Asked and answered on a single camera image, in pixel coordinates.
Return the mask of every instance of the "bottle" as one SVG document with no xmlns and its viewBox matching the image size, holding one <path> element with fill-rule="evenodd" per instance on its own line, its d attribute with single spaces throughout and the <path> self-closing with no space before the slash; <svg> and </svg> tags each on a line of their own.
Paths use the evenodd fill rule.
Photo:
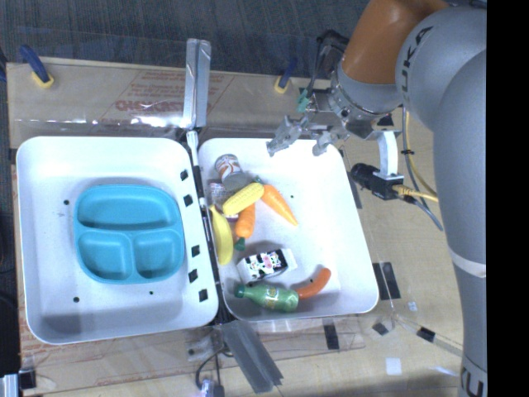
<svg viewBox="0 0 529 397">
<path fill-rule="evenodd" d="M 240 299 L 246 297 L 263 308 L 281 312 L 293 312 L 299 301 L 298 293 L 293 289 L 284 289 L 267 284 L 258 284 L 252 287 L 237 285 L 235 296 Z"/>
<path fill-rule="evenodd" d="M 251 179 L 242 171 L 236 155 L 220 156 L 215 162 L 215 169 L 221 176 L 227 191 L 237 191 L 251 182 Z"/>
</svg>

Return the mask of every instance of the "bottle cap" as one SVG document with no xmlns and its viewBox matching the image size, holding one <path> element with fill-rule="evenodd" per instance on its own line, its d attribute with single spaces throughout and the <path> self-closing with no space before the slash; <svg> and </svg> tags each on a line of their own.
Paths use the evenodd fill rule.
<svg viewBox="0 0 529 397">
<path fill-rule="evenodd" d="M 245 286 L 244 285 L 237 285 L 237 288 L 235 289 L 235 296 L 239 297 L 239 299 L 242 299 L 245 296 Z"/>
</svg>

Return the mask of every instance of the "can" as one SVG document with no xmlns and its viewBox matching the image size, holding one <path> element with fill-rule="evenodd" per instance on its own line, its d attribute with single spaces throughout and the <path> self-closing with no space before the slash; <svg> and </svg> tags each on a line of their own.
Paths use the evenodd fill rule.
<svg viewBox="0 0 529 397">
<path fill-rule="evenodd" d="M 237 191 L 250 183 L 250 178 L 241 169 L 236 155 L 221 155 L 215 162 L 215 169 L 227 191 Z"/>
</svg>

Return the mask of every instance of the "table surface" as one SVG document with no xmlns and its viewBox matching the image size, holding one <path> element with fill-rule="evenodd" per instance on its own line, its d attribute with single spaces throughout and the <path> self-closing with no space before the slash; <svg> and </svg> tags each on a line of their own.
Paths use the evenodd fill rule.
<svg viewBox="0 0 529 397">
<path fill-rule="evenodd" d="M 77 60 L 45 62 L 51 69 L 55 64 L 61 69 L 81 64 Z M 27 86 L 25 81 L 22 79 L 18 88 L 11 82 L 8 90 Z M 267 137 L 284 115 L 295 117 L 298 90 L 307 80 L 292 79 L 285 94 L 274 91 L 274 81 L 267 75 L 212 72 L 210 96 L 215 103 L 210 107 L 207 127 L 201 131 L 201 142 L 213 136 Z M 325 88 L 326 81 L 317 81 L 316 86 Z M 20 144 L 27 138 L 18 129 L 20 113 L 28 106 L 20 98 L 9 103 L 12 143 Z M 54 105 L 79 110 L 83 100 L 77 98 L 73 106 L 72 101 L 55 99 Z M 53 117 L 53 107 L 41 106 L 36 120 Z M 393 121 L 395 128 L 402 128 L 399 110 L 393 113 Z M 411 120 L 408 135 L 421 176 L 434 184 L 431 133 Z M 351 137 L 337 142 L 336 147 L 342 151 L 347 169 L 359 162 L 379 165 L 376 141 Z M 399 171 L 405 174 L 404 183 L 411 186 L 403 157 L 399 156 Z M 13 166 L 13 190 L 17 189 L 16 181 Z M 366 189 L 357 191 L 355 198 L 371 260 L 393 271 L 394 280 L 386 276 L 389 298 L 381 295 L 373 310 L 360 315 L 256 325 L 284 377 L 282 385 L 264 395 L 456 396 L 463 324 L 445 235 L 419 208 L 398 200 L 384 202 Z M 190 358 L 188 350 L 212 333 L 211 328 L 68 346 L 46 345 L 31 334 L 25 318 L 16 191 L 13 203 L 22 366 L 33 368 L 37 381 L 37 387 L 25 390 L 24 395 L 197 395 L 194 373 L 201 360 Z M 441 219 L 437 205 L 429 206 Z M 339 349 L 329 349 L 326 331 L 333 330 L 329 326 L 336 331 Z M 434 332 L 435 340 L 429 342 L 417 335 L 421 328 Z M 226 395 L 253 395 L 232 358 L 220 356 L 219 363 Z M 208 363 L 202 378 L 215 380 L 214 367 Z"/>
</svg>

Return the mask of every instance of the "yellow corn cob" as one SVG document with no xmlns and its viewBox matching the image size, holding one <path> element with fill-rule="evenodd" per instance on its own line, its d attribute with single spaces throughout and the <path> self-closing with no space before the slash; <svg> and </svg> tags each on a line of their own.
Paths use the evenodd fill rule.
<svg viewBox="0 0 529 397">
<path fill-rule="evenodd" d="M 226 200 L 222 211 L 226 216 L 235 215 L 263 197 L 264 193 L 265 187 L 262 184 L 252 182 Z"/>
<path fill-rule="evenodd" d="M 209 209 L 212 212 L 213 235 L 215 236 L 215 248 L 217 259 L 221 265 L 228 263 L 233 257 L 233 236 L 227 219 L 217 211 L 215 204 Z"/>
</svg>

